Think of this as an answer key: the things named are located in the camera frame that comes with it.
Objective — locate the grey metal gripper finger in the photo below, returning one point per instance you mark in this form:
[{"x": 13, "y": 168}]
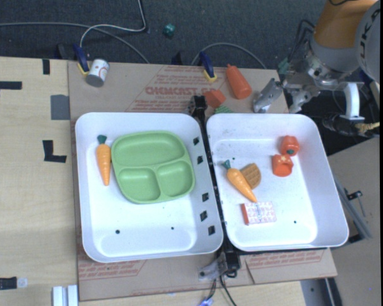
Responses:
[
  {"x": 266, "y": 97},
  {"x": 298, "y": 102}
]

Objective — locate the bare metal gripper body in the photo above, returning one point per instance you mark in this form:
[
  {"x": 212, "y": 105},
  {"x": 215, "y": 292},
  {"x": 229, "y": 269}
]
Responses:
[{"x": 309, "y": 78}]

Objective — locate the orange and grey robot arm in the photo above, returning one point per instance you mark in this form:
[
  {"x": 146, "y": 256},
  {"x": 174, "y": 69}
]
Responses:
[{"x": 338, "y": 21}]

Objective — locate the orange bottle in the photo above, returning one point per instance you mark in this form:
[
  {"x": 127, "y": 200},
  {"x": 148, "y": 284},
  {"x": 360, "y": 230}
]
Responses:
[{"x": 239, "y": 83}]

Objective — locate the orange bell pepper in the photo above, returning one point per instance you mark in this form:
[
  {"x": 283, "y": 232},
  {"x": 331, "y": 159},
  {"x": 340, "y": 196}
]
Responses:
[{"x": 289, "y": 143}]

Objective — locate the green ribbed toy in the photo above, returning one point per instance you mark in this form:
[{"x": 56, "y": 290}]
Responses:
[{"x": 222, "y": 109}]

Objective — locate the orange toy block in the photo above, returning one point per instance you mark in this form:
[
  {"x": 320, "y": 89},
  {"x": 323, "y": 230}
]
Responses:
[{"x": 214, "y": 98}]

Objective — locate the orange pepper half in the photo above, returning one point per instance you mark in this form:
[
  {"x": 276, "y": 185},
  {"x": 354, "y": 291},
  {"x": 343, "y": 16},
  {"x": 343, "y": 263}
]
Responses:
[{"x": 282, "y": 166}]

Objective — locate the brown waffle biscuit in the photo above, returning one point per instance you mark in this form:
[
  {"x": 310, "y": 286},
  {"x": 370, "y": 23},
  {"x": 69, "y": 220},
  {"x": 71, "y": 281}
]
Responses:
[{"x": 253, "y": 174}]

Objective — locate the orange carrot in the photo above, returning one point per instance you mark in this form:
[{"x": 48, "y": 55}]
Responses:
[
  {"x": 241, "y": 180},
  {"x": 104, "y": 161}
]

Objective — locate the thin black rod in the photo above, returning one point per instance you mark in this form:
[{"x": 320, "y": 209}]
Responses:
[{"x": 215, "y": 183}]

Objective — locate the white plastic tray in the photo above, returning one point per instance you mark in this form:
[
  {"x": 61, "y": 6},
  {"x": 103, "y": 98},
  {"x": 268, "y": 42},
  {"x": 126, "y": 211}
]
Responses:
[
  {"x": 147, "y": 231},
  {"x": 293, "y": 202}
]

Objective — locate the red and white packet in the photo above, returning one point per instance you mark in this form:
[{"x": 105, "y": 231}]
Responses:
[{"x": 260, "y": 213}]

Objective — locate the small green toy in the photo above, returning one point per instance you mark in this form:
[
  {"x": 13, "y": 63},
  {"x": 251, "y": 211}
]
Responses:
[{"x": 168, "y": 30}]

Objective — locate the green divided plate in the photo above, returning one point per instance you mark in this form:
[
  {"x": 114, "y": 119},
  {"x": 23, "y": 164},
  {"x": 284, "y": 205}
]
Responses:
[{"x": 151, "y": 167}]

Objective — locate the white can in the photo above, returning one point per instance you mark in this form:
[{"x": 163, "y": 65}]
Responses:
[{"x": 98, "y": 72}]

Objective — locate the brown cardboard board red print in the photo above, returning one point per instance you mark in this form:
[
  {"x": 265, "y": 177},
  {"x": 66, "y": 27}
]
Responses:
[{"x": 166, "y": 279}]

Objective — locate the black cylinder on white bracket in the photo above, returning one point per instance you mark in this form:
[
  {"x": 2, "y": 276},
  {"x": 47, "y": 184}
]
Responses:
[{"x": 352, "y": 99}]

